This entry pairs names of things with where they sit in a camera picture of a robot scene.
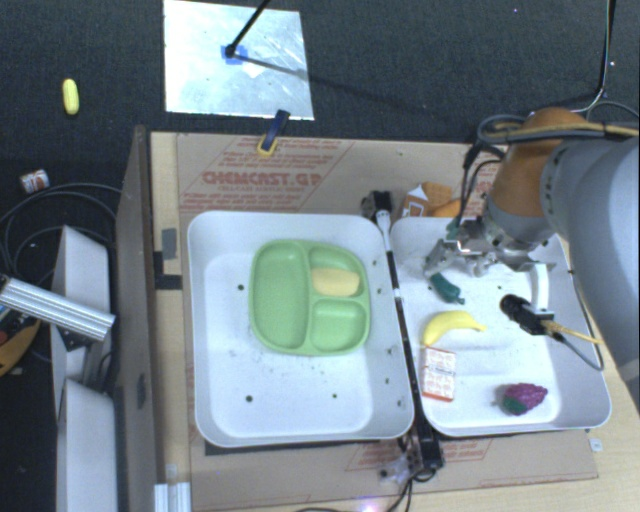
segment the cardboard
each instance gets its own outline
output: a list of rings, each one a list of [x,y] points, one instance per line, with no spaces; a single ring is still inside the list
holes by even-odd
[[[295,510],[300,504],[349,498],[357,501],[329,506],[383,510],[399,492],[403,461],[395,441],[257,452],[205,445],[190,421],[192,381],[186,357],[189,326],[184,323],[180,286],[180,214],[184,218],[200,208],[230,208],[234,202],[236,209],[249,209],[258,199],[270,201],[265,209],[271,211],[282,207],[287,211],[357,214],[361,198],[370,190],[391,189],[398,205],[406,191],[434,179],[452,187],[455,196],[466,147],[295,141],[290,147],[306,155],[307,168],[294,165],[295,154],[281,153],[279,157],[289,158],[291,166],[285,172],[271,169],[279,174],[273,178],[278,184],[204,181],[203,173],[222,172],[219,164],[225,161],[225,151],[240,152],[246,155],[246,165],[257,165],[248,149],[255,150],[257,139],[154,133],[152,165],[147,169],[144,132],[136,132],[118,224],[118,299],[123,316],[121,374],[116,388],[121,510],[154,510],[153,486],[158,482],[190,482],[193,510],[200,512],[275,505],[278,510]],[[244,153],[238,150],[242,145],[246,145]],[[225,171],[235,173],[230,181],[239,179],[238,172],[255,172],[256,167],[245,169],[242,165]],[[296,180],[294,185],[288,181],[291,179]],[[640,474],[638,416],[606,351],[604,356],[614,413],[609,424],[595,436],[591,434],[598,438],[593,441],[602,441],[605,447],[604,452],[595,454],[602,469],[598,480],[593,480],[598,470],[589,437],[583,431],[446,440],[442,443],[445,466],[428,484],[414,486],[417,496],[412,509],[631,509],[640,499],[635,486]],[[146,400],[141,403],[140,382],[146,383],[142,386]],[[383,470],[387,478],[382,477]]]

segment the metal sheet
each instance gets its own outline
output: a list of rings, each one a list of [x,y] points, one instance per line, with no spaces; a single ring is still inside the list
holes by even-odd
[[[298,12],[266,9],[238,46],[224,48],[254,9],[165,0],[165,101],[169,112],[313,120]]]

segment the yellow sponge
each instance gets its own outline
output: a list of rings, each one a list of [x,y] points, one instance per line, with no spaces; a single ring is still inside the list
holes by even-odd
[[[330,297],[350,297],[358,292],[360,276],[340,268],[312,268],[311,282],[316,292]]]

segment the tin can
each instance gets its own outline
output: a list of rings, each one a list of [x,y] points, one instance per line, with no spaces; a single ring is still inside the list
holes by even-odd
[[[22,189],[27,194],[33,194],[34,192],[48,188],[50,183],[47,171],[38,169],[37,171],[20,176],[20,185],[22,185]]]

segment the white tray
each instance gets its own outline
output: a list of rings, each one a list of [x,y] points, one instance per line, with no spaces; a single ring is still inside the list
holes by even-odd
[[[346,355],[312,357],[265,347],[252,332],[251,263],[278,239],[325,242],[362,261],[370,334]],[[222,447],[396,438],[413,422],[385,249],[377,227],[346,215],[211,211],[188,230],[195,418]]]
[[[443,275],[462,289],[465,305],[447,304],[428,289],[425,257],[445,233],[449,219],[405,218],[392,229],[398,279],[416,371],[427,322],[437,313],[465,309],[488,326],[485,332],[452,330],[434,346],[457,354],[455,398],[447,403],[423,398],[429,422],[449,436],[511,434],[541,430],[597,427],[607,421],[611,402],[602,373],[587,366],[567,347],[545,336],[530,336],[500,311],[500,299],[513,293],[532,300],[532,279],[506,266],[494,265],[481,278],[459,262]],[[556,320],[581,332],[587,324],[577,300],[558,238],[532,257],[555,263],[549,272],[549,309]],[[592,344],[571,340],[597,361]],[[530,382],[549,393],[541,405],[522,416],[508,415],[498,405],[505,385]]]

